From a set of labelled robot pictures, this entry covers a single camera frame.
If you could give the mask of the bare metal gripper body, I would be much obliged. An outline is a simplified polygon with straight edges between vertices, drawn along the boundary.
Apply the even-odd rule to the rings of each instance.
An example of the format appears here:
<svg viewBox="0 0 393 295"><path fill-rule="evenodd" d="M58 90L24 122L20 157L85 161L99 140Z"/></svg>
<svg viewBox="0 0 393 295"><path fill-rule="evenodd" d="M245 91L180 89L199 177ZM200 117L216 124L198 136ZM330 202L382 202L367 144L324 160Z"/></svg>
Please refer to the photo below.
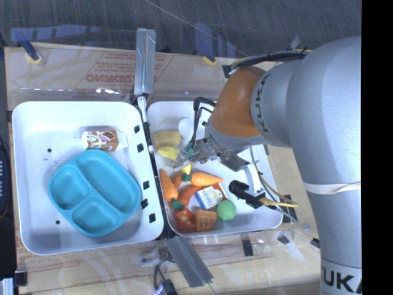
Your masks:
<svg viewBox="0 0 393 295"><path fill-rule="evenodd" d="M190 141L184 148L184 152L189 162L205 163L209 160L218 160L232 171L243 170L250 164L249 161L239 157L236 152L224 149L208 138L196 140L194 143Z"/></svg>

